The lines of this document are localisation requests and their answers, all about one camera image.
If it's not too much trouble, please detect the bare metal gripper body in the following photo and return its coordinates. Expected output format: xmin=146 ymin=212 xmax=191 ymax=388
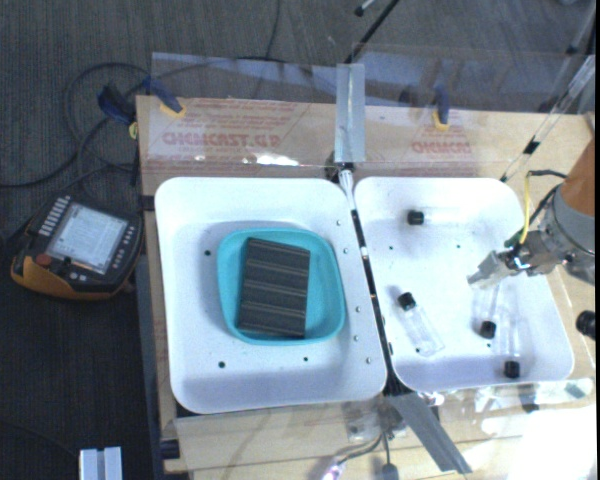
xmin=502 ymin=227 xmax=577 ymax=277

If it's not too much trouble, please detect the white plastic tray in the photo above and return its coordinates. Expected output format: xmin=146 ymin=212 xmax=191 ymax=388
xmin=153 ymin=175 xmax=388 ymax=416
xmin=353 ymin=175 xmax=576 ymax=394

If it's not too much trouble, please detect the clear bottle with black cap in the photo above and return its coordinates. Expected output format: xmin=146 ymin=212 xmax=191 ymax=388
xmin=470 ymin=282 xmax=502 ymax=341
xmin=396 ymin=291 xmax=446 ymax=359
xmin=493 ymin=307 xmax=524 ymax=381
xmin=406 ymin=207 xmax=464 ymax=228

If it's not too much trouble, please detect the blue plate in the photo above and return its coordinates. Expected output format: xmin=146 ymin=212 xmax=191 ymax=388
xmin=215 ymin=227 xmax=348 ymax=347

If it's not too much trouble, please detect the dark grey striped box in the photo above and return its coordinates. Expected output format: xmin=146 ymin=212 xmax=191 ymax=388
xmin=235 ymin=236 xmax=313 ymax=340

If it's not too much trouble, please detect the brown cardboard board red print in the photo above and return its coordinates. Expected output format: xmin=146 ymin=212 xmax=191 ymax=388
xmin=134 ymin=95 xmax=597 ymax=480

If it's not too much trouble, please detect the black cylinder on white bracket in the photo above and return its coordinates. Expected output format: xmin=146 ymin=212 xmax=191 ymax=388
xmin=575 ymin=309 xmax=597 ymax=340

